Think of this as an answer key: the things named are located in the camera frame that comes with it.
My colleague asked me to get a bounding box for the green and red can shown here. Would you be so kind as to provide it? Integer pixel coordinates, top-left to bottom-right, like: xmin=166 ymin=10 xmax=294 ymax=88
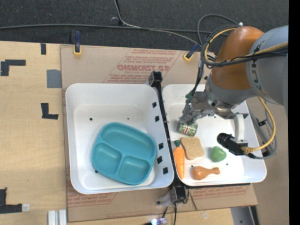
xmin=176 ymin=122 xmax=198 ymax=137

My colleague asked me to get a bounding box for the brown cardboard board red print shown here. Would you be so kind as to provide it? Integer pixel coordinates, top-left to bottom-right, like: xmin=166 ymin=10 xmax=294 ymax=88
xmin=60 ymin=45 xmax=259 ymax=223

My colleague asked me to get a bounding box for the black block with thin wires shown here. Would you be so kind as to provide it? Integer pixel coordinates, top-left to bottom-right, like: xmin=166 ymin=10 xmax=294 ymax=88
xmin=174 ymin=186 xmax=188 ymax=203
xmin=149 ymin=71 xmax=163 ymax=88

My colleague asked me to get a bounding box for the white plastic tray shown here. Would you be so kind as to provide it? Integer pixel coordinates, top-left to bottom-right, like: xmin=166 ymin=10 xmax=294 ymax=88
xmin=65 ymin=82 xmax=175 ymax=195
xmin=161 ymin=83 xmax=268 ymax=187

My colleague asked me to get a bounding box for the black cylinder on white bracket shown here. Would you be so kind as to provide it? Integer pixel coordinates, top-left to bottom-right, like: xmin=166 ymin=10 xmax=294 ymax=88
xmin=217 ymin=113 xmax=249 ymax=156

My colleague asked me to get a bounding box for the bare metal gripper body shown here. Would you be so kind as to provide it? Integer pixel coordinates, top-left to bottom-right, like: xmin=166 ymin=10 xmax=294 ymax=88
xmin=187 ymin=91 xmax=240 ymax=120

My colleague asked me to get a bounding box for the brown bread slice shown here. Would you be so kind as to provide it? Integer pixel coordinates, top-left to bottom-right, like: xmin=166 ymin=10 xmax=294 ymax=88
xmin=180 ymin=136 xmax=205 ymax=161

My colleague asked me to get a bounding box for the blue divided plate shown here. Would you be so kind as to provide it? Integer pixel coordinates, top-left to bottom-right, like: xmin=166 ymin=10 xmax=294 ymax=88
xmin=90 ymin=122 xmax=158 ymax=186

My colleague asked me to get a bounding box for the green pepper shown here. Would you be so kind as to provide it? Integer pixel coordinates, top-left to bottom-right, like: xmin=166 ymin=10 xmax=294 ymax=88
xmin=210 ymin=146 xmax=227 ymax=163

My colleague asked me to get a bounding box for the orange chicken drumstick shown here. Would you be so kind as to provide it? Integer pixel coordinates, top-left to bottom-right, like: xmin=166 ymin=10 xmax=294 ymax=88
xmin=192 ymin=165 xmax=221 ymax=181

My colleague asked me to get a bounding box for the thin black rod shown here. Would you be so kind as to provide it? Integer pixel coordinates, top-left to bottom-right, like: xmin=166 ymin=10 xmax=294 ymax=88
xmin=155 ymin=84 xmax=181 ymax=189

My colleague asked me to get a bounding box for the orange carrot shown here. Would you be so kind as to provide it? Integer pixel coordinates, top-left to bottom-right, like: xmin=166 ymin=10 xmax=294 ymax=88
xmin=173 ymin=140 xmax=186 ymax=180

